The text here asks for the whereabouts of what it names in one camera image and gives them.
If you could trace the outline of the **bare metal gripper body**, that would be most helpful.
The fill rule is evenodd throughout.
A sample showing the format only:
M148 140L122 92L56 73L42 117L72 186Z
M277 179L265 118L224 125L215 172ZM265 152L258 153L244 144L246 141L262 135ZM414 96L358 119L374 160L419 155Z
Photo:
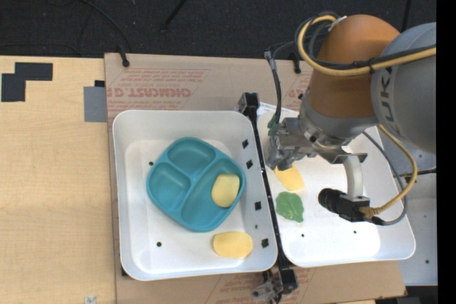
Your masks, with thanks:
M275 137L275 158L302 159L317 154L343 159L351 141L351 119L340 117L286 117Z

